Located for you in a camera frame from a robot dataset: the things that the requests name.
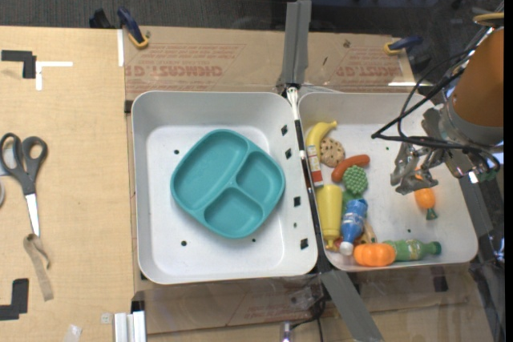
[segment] blue bottle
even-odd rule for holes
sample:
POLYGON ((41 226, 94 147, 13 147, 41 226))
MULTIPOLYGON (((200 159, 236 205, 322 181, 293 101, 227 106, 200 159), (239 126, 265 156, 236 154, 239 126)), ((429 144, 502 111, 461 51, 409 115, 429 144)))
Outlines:
POLYGON ((347 203, 340 226, 343 240, 339 252, 342 255, 353 254, 353 242, 363 233, 367 208, 368 205, 364 199, 352 199, 347 203))

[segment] clamp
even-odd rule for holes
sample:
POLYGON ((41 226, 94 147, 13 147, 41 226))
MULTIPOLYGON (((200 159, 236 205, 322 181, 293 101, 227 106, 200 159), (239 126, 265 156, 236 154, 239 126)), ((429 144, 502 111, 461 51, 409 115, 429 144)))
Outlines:
POLYGON ((394 56, 401 53, 402 49, 409 51, 413 46, 421 44, 424 41, 420 36, 409 36, 407 38, 401 38, 397 42, 385 43, 383 50, 389 56, 394 56))
MULTIPOLYGON (((120 26, 128 29, 128 38, 138 49, 143 49, 148 45, 147 37, 141 33, 137 22, 130 15, 130 11, 126 7, 121 6, 118 9, 120 26)), ((115 29, 109 22, 103 9, 97 9, 95 14, 89 18, 89 26, 93 29, 115 29)))
POLYGON ((130 12, 126 7, 121 6, 118 9, 119 21, 121 27, 125 26, 128 29, 128 38, 134 46, 138 49, 143 49, 147 46, 147 37, 141 33, 139 26, 135 22, 134 18, 130 15, 130 12))

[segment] toy food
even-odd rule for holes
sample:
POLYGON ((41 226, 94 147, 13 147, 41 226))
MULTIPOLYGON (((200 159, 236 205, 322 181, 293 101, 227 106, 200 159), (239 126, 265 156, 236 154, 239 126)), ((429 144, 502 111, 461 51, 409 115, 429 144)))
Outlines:
POLYGON ((321 163, 328 167, 335 168, 345 158, 345 150, 342 144, 332 139, 324 137, 321 141, 321 163))
POLYGON ((388 243, 363 243, 354 248, 353 256, 364 267, 386 267, 395 261, 395 250, 388 243))
POLYGON ((367 208, 368 205, 364 199, 353 199, 347 203, 341 224, 343 240, 338 250, 342 255, 353 254, 353 242, 363 233, 367 208))
POLYGON ((377 243, 376 233, 369 223, 369 220, 365 220, 363 223, 363 233, 357 238, 355 243, 377 243))
POLYGON ((394 247, 396 261, 421 260, 426 255, 439 255, 442 245, 438 241, 423 243, 418 239, 400 239, 398 241, 383 241, 394 247))
POLYGON ((317 209, 321 223, 322 237, 326 249, 336 251, 333 241, 340 237, 342 218, 342 189, 338 185, 326 184, 315 191, 317 209))
POLYGON ((365 167, 370 162, 367 154, 353 155, 341 161, 331 172, 331 179, 334 183, 340 183, 345 171, 352 166, 365 167))
POLYGON ((306 155, 308 156, 310 175, 315 188, 322 187, 324 185, 319 159, 319 155, 321 153, 321 141, 325 135, 328 134, 328 131, 332 130, 336 126, 336 121, 332 121, 331 123, 319 122, 312 127, 306 136, 306 155))
POLYGON ((414 191, 415 202, 420 208, 426 210, 426 219, 437 219, 438 215, 434 212, 434 192, 432 188, 421 188, 414 191))
POLYGON ((369 185, 365 170, 359 166, 349 167, 344 173, 342 182, 345 185, 345 189, 354 195, 362 195, 369 185))

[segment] teal plastic plate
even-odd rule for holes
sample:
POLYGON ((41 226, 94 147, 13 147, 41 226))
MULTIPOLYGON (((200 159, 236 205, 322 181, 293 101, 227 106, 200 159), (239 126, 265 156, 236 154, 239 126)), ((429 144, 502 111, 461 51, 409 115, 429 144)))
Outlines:
POLYGON ((278 163, 251 140, 225 129, 198 141, 171 177, 176 203, 206 228, 233 239, 252 234, 284 189, 278 163))

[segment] white plastic tray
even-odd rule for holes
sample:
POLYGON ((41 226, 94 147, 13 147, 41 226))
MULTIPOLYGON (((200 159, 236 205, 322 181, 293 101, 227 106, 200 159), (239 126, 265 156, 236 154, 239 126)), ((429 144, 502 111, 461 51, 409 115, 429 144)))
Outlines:
POLYGON ((317 245, 286 99, 273 93, 149 91, 133 103, 132 127, 138 257, 149 280, 183 284, 296 276, 313 269, 317 245), (179 208, 170 190, 172 172, 183 156, 219 128, 252 140, 285 173, 280 202, 243 239, 227 239, 203 227, 179 208))
MULTIPOLYGON (((411 104, 421 96, 415 95, 411 104)), ((370 164, 366 167, 369 187, 363 197, 369 204, 368 220, 378 242, 392 239, 420 239, 423 242, 438 241, 442 254, 429 255, 424 260, 394 263, 384 268, 362 267, 352 256, 325 251, 331 264, 343 271, 358 272, 370 269, 391 269, 434 264, 463 263, 475 257, 478 241, 471 218, 459 186, 444 164, 433 168, 432 175, 438 180, 433 188, 436 197, 435 210, 438 218, 426 220, 426 210, 417 206, 414 194, 401 195, 390 185, 390 173, 400 143, 371 139, 370 136, 394 119, 406 101, 406 94, 345 94, 313 92, 304 95, 299 102, 303 133, 306 136, 317 122, 337 120, 337 127, 327 136, 342 143, 346 155, 367 154, 370 164)), ((422 113, 433 104, 425 103, 402 121, 408 135, 425 135, 422 129, 422 113)), ((395 135, 394 126, 386 132, 395 135)), ((325 183, 331 181, 333 168, 321 165, 325 183)))

